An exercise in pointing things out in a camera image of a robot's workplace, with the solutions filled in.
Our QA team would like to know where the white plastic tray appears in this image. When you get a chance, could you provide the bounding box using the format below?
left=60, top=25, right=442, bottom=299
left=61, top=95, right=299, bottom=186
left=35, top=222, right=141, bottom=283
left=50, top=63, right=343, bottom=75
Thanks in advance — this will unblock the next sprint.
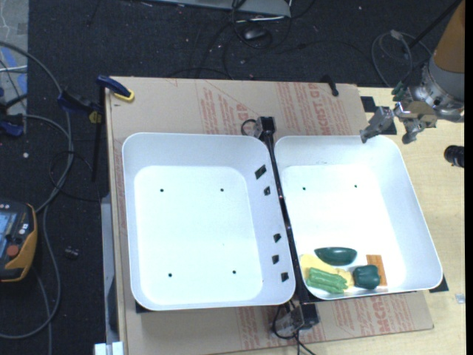
left=121, top=132, right=297, bottom=312
left=273, top=134, right=444, bottom=302

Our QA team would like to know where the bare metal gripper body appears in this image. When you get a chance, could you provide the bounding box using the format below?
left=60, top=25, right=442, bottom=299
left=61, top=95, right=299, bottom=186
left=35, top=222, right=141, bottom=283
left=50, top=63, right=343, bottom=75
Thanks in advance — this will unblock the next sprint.
left=392, top=85, right=466, bottom=127

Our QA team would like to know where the yellow toy corn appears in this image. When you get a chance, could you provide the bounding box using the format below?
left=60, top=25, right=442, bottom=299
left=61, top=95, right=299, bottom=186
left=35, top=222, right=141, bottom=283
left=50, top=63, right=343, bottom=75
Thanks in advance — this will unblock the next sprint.
left=299, top=254, right=355, bottom=292

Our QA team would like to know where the green toy bell pepper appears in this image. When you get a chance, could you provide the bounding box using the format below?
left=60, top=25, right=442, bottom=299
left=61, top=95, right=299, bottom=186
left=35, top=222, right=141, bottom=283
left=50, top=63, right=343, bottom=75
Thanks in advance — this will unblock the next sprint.
left=351, top=264, right=382, bottom=291

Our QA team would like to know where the black cylinder on white bracket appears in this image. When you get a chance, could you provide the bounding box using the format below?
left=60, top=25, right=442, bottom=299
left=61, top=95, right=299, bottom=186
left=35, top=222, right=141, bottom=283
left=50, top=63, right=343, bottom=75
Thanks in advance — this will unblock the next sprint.
left=443, top=144, right=466, bottom=169

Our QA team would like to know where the thin black rod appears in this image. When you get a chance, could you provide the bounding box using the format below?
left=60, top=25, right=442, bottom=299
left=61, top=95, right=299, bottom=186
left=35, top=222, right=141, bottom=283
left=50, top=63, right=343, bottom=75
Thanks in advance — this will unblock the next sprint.
left=262, top=130, right=310, bottom=307

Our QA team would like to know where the green toy asparagus bundle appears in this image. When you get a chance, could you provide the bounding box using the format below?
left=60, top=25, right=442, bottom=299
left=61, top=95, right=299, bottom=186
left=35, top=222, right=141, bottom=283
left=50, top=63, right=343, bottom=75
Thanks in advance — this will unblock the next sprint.
left=307, top=267, right=349, bottom=295

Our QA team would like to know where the brown cardboard board, red print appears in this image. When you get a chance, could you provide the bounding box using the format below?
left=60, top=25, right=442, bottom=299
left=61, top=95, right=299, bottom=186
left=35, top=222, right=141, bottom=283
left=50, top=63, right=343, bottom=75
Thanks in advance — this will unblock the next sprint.
left=105, top=75, right=435, bottom=351

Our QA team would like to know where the black block with thin wires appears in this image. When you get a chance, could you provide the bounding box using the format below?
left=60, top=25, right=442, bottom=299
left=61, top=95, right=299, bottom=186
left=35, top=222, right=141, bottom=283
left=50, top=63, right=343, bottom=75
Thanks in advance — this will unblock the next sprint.
left=274, top=302, right=320, bottom=339
left=253, top=115, right=276, bottom=138

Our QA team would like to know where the dark green bowl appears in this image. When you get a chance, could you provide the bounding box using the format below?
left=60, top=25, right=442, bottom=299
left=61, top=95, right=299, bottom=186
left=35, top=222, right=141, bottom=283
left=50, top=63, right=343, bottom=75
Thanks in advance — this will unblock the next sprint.
left=313, top=246, right=358, bottom=267

